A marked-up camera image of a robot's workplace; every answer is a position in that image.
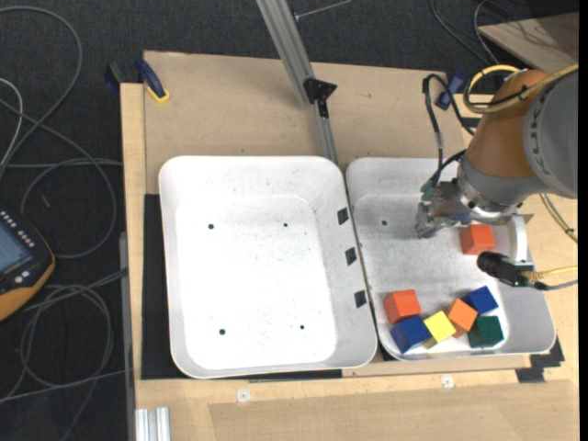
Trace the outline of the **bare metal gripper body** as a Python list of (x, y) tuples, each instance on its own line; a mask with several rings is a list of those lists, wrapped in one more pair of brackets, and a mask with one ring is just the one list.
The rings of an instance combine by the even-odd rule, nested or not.
[(447, 217), (456, 225), (502, 224), (518, 213), (516, 206), (491, 202), (469, 185), (463, 190), (458, 180), (440, 181), (435, 186), (428, 181), (421, 187), (421, 194), (431, 217)]

